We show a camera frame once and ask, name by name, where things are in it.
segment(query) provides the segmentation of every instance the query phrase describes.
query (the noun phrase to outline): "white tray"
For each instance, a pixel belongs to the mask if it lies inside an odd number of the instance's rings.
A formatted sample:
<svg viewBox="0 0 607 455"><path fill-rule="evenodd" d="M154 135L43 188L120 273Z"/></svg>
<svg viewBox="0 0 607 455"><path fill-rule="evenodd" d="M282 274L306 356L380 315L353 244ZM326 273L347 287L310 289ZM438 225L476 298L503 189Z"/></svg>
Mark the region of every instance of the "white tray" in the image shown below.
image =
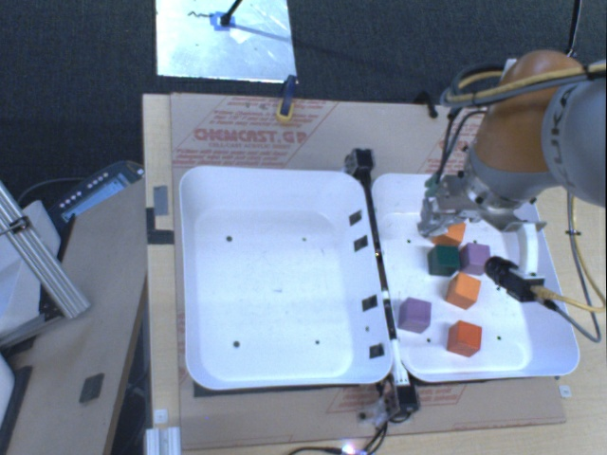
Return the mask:
<svg viewBox="0 0 607 455"><path fill-rule="evenodd" d="M428 273L427 254L433 244L417 233L425 175L386 174L373 187L377 227L395 312L408 297L432 303L432 323L422 334L398 330L400 354L407 370L428 382L505 377L563 375L579 361L573 329L560 316L536 302L518 303L498 290L486 275L480 278L478 301L463 310L444 300L450 278ZM533 206L517 212L538 220ZM477 240L491 255L519 261L516 234L500 233L484 222L467 224L463 245ZM543 234L538 273L547 287L560 292ZM451 325L464 320L483 327L481 350L472 357L447 351Z"/></svg>
<svg viewBox="0 0 607 455"><path fill-rule="evenodd" d="M392 353L354 178L199 167L179 190L194 381L227 390L385 377ZM353 214L360 220L351 226ZM377 306L363 309L374 297Z"/></svg>

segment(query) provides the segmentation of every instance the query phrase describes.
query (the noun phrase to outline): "metal profile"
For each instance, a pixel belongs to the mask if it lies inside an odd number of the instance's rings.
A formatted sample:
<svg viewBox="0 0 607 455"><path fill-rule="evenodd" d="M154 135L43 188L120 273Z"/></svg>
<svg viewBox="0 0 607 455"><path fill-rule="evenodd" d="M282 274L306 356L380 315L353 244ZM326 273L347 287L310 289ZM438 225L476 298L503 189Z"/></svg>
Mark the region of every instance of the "metal profile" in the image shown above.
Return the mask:
<svg viewBox="0 0 607 455"><path fill-rule="evenodd" d="M46 248L36 230L24 223L19 205L0 181L0 229L36 275L64 317L73 319L90 307L90 302L67 277L61 264Z"/></svg>

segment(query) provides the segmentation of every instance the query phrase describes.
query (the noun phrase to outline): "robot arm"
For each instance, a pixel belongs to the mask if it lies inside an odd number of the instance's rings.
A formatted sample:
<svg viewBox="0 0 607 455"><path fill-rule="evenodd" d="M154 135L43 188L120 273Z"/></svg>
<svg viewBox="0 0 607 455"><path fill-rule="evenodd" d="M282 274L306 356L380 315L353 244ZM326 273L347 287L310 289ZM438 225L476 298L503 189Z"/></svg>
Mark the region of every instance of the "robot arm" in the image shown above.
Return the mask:
<svg viewBox="0 0 607 455"><path fill-rule="evenodd" d="M464 170L433 176L427 183L419 232L442 234L450 224L467 219L516 231L523 221L514 211L558 185L605 207L605 66L595 64L594 69L598 71L589 80L577 61L545 50L510 67L500 82L504 89L555 71L583 79L554 80L564 83L491 104Z"/></svg>

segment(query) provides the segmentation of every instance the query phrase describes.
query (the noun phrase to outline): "dark floor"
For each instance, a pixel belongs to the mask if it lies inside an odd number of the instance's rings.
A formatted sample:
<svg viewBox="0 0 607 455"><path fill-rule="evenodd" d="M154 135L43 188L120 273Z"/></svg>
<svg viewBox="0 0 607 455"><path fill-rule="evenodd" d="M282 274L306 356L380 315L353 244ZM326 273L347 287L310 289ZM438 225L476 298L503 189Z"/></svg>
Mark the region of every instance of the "dark floor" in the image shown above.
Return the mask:
<svg viewBox="0 0 607 455"><path fill-rule="evenodd" d="M463 66L565 50L573 0L287 0L298 96L436 100ZM577 52L604 59L607 0L583 0ZM156 75L155 0L0 0L0 180L37 182L142 161L141 96L274 96L278 85ZM30 198L50 206L66 184ZM137 453L144 361L115 453Z"/></svg>

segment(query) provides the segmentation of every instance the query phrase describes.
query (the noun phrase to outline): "orange cube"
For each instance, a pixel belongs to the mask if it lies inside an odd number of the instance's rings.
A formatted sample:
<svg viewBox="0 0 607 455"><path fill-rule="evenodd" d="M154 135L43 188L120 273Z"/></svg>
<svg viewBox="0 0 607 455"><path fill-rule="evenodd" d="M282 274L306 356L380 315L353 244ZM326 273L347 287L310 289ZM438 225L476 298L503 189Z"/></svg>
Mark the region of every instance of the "orange cube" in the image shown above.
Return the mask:
<svg viewBox="0 0 607 455"><path fill-rule="evenodd" d="M464 241L464 232L466 232L466 223L452 224L447 228L445 234L434 236L431 241L435 245L460 246Z"/></svg>
<svg viewBox="0 0 607 455"><path fill-rule="evenodd" d="M482 335L482 327L459 320L449 329L447 350L454 354L471 357L481 350Z"/></svg>
<svg viewBox="0 0 607 455"><path fill-rule="evenodd" d="M468 310L478 300L478 292L480 290L480 280L460 271L449 282L445 300L464 310Z"/></svg>

